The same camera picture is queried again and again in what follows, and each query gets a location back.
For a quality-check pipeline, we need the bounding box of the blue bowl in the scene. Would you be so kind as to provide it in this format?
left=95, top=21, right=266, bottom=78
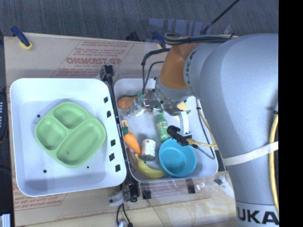
left=158, top=138, right=197, bottom=178

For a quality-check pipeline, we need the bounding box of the black block with thin wires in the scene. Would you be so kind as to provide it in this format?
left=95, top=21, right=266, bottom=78
left=122, top=182, right=141, bottom=202
left=99, top=64, right=116, bottom=81

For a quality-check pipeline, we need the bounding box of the white can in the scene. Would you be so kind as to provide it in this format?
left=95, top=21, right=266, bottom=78
left=141, top=139, right=157, bottom=162

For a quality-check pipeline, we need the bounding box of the black cylinder on white bracket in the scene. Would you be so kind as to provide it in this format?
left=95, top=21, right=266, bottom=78
left=167, top=110, right=193, bottom=147

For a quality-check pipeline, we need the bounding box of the yellow banana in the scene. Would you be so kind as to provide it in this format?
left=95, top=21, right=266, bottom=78
left=134, top=153, right=166, bottom=180

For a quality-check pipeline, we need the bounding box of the brown toy drumstick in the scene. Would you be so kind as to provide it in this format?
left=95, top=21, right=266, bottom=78
left=117, top=95, right=139, bottom=110

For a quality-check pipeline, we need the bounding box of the orange carrot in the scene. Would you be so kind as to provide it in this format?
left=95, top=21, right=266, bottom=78
left=122, top=126, right=142, bottom=156

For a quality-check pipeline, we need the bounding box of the brown cardboard board red print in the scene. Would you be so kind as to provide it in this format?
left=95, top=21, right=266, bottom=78
left=3, top=32, right=237, bottom=227

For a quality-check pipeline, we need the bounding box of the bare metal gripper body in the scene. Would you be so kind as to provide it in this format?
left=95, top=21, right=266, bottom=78
left=141, top=88, right=190, bottom=116

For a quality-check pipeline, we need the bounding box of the white plastic tray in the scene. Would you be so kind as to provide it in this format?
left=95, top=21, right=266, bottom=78
left=9, top=78, right=127, bottom=197
left=113, top=78, right=219, bottom=183

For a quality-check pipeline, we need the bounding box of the thin black rod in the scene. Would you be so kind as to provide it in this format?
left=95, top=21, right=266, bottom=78
left=106, top=76, right=134, bottom=186

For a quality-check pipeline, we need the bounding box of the green bottle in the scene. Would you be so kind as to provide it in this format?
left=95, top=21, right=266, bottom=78
left=156, top=110, right=171, bottom=143

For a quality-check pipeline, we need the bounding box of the green divided plate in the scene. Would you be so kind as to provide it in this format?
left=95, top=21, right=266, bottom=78
left=34, top=101, right=107, bottom=169

